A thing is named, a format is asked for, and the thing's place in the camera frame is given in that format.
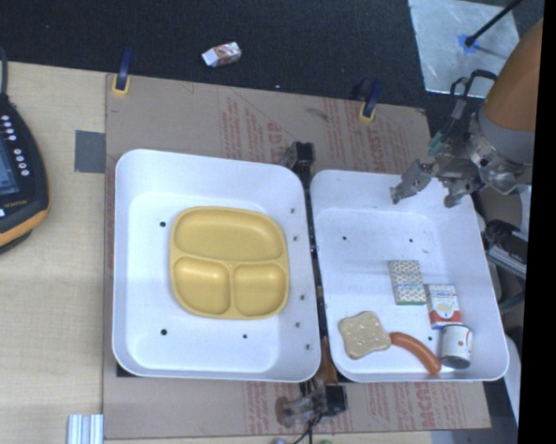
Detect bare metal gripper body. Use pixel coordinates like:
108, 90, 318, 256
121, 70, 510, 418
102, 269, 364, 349
429, 126, 534, 197

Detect white plastic tray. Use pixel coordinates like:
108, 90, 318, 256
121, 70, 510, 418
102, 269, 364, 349
102, 146, 335, 389
297, 167, 522, 392

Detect green patterned white carton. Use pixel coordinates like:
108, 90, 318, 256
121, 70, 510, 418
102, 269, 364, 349
384, 258, 430, 308

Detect red and white carton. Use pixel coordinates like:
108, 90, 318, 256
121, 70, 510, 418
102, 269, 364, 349
423, 282, 466, 333

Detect thin black rod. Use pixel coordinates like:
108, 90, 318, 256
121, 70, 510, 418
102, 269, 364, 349
290, 170, 344, 386

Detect white and orange can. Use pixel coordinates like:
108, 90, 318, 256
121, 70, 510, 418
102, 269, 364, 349
438, 322, 475, 371

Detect orange sausage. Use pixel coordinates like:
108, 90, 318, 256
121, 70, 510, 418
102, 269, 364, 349
386, 331, 444, 377

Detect beige bread slice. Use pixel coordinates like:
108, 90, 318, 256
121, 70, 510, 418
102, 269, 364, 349
336, 308, 395, 363

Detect yellow divided plate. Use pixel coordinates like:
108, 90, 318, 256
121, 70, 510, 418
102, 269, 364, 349
164, 203, 295, 324

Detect brown cardboard board red print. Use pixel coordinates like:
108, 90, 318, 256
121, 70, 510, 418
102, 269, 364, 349
83, 72, 513, 444

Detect white and orange packet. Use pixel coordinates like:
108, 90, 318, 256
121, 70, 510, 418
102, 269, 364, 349
200, 39, 244, 70

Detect black block with thin wires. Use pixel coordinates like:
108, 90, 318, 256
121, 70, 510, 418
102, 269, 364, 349
284, 140, 318, 173
321, 382, 350, 417

